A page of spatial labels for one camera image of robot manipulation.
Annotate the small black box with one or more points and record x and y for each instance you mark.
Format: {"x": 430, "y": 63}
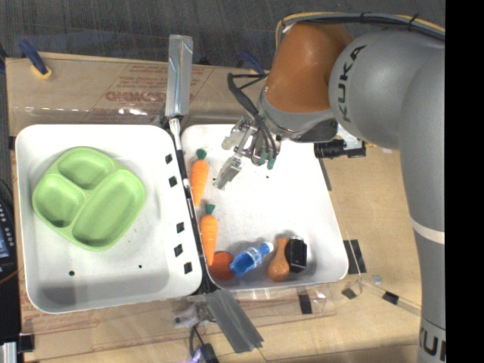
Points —
{"x": 296, "y": 255}

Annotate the white plastic tray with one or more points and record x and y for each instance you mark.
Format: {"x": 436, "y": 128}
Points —
{"x": 272, "y": 210}
{"x": 113, "y": 278}

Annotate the orange round fruit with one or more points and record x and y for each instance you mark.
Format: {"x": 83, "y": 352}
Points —
{"x": 221, "y": 267}

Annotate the brown cardboard board red print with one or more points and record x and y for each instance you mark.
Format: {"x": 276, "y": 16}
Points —
{"x": 113, "y": 89}

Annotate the orange carrot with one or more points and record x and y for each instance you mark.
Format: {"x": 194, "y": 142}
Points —
{"x": 208, "y": 233}
{"x": 199, "y": 176}

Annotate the blue plastic bottle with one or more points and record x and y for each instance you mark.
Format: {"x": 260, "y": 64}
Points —
{"x": 247, "y": 261}

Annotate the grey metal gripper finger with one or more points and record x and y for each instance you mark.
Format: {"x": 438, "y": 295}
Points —
{"x": 228, "y": 172}
{"x": 231, "y": 139}

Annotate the brown chicken drumstick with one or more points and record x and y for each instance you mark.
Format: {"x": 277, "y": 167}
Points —
{"x": 278, "y": 265}

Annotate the black cylinder on white bracket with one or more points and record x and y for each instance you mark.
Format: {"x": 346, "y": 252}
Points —
{"x": 332, "y": 149}

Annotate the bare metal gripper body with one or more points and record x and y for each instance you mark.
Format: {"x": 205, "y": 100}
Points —
{"x": 252, "y": 142}

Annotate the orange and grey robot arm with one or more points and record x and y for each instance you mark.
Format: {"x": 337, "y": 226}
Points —
{"x": 382, "y": 89}

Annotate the green divided plate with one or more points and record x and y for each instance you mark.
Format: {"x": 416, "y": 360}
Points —
{"x": 98, "y": 210}

